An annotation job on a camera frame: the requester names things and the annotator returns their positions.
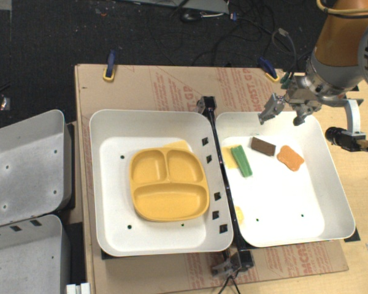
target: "blue clamp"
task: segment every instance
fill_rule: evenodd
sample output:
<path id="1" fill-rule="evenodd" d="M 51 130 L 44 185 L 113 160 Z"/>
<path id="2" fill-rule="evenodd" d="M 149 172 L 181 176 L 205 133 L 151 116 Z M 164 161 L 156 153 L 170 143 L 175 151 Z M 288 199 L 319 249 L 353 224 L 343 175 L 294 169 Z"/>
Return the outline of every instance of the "blue clamp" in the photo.
<path id="1" fill-rule="evenodd" d="M 277 75 L 274 67 L 271 62 L 267 59 L 264 59 L 262 56 L 258 59 L 258 65 L 262 68 L 263 71 L 266 72 L 266 76 L 270 78 L 270 80 L 276 82 L 279 81 L 280 77 Z"/>
<path id="2" fill-rule="evenodd" d="M 105 81 L 113 81 L 115 77 L 115 71 L 113 69 L 115 67 L 115 59 L 116 59 L 116 51 L 111 50 L 108 56 L 108 65 L 104 69 L 104 80 Z"/>

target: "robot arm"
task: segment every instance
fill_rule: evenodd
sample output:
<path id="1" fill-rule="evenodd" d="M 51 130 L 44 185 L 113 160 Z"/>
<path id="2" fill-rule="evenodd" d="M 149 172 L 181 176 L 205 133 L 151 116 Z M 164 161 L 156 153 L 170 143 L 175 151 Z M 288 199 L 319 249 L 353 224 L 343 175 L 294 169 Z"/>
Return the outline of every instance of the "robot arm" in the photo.
<path id="1" fill-rule="evenodd" d="M 368 151 L 366 135 L 360 132 L 358 107 L 362 99 L 346 97 L 361 80 L 368 83 L 368 0 L 337 0 L 333 9 L 322 5 L 321 0 L 317 4 L 329 15 L 307 61 L 305 75 L 293 77 L 284 96 L 273 94 L 259 121 L 263 124 L 274 118 L 286 103 L 297 113 L 295 126 L 324 104 L 344 107 L 348 128 L 331 127 L 326 138 L 348 151 Z"/>

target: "computer mouse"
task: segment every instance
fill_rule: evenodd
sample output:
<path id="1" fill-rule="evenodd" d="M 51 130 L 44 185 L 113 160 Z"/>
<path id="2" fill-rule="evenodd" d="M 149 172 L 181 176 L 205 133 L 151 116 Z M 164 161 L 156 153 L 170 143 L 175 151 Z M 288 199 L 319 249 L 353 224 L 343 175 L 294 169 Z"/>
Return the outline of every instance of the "computer mouse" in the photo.
<path id="1" fill-rule="evenodd" d="M 183 22 L 194 22 L 194 21 L 199 21 L 202 19 L 202 15 L 201 12 L 199 10 L 187 10 L 185 11 L 181 18 L 180 18 Z"/>

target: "yellow plate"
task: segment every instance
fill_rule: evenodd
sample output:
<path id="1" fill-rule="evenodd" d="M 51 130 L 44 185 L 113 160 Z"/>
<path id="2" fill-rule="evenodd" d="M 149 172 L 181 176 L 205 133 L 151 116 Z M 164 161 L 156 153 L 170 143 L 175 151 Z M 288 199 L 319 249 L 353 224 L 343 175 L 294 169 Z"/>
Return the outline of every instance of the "yellow plate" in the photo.
<path id="1" fill-rule="evenodd" d="M 149 148 L 130 163 L 135 210 L 150 221 L 183 221 L 204 214 L 209 188 L 199 159 L 183 148 Z"/>

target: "black floor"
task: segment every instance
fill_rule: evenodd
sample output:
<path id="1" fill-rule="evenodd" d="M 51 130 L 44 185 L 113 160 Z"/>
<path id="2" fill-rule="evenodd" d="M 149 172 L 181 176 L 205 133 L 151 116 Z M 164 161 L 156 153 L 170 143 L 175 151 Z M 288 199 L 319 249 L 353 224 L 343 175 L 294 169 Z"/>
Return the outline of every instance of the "black floor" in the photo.
<path id="1" fill-rule="evenodd" d="M 0 86 L 10 85 L 0 92 L 0 127 L 54 108 L 74 121 L 74 66 L 105 63 L 110 49 L 117 64 L 256 67 L 265 56 L 287 69 L 292 57 L 269 32 L 288 31 L 300 55 L 326 18 L 316 0 L 231 0 L 229 8 L 244 20 L 183 23 L 173 8 L 122 1 L 12 0 L 11 13 L 0 10 Z M 4 97 L 10 110 L 1 110 Z"/>

